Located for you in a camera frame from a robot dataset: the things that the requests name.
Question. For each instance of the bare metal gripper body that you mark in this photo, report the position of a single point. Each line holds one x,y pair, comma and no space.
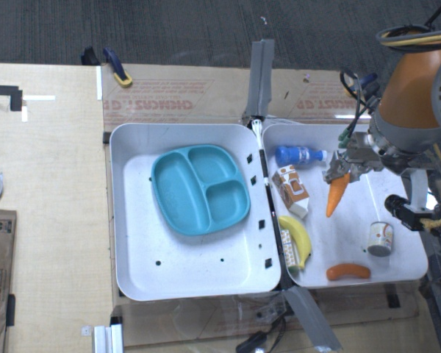
365,154

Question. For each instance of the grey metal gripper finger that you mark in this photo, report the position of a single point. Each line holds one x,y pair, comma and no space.
334,167
354,171

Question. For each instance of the orange carrot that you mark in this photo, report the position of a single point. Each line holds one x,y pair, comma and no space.
336,195

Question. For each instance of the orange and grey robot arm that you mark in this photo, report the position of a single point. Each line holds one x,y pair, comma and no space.
408,86

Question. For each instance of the blue plastic bottle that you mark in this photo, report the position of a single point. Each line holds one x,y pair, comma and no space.
294,156

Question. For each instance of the brown and white carton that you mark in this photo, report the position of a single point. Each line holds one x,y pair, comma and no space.
290,189

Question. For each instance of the white plastic tray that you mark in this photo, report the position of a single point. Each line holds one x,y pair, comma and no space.
191,263
349,234

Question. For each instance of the white patterned can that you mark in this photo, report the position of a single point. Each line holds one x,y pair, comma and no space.
380,237

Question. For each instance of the yellow banana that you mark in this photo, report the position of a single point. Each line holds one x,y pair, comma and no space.
300,235

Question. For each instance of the small white patterned packet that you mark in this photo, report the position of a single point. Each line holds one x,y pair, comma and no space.
289,250

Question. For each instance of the orange sausage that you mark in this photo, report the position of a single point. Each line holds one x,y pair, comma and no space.
348,271

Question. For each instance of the blue divided plate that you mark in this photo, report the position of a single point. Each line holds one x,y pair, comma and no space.
198,189

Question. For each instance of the brown cardboard board red print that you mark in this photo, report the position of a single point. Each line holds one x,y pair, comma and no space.
206,98

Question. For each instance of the black cylinder on white bracket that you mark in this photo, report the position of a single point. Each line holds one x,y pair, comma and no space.
408,212

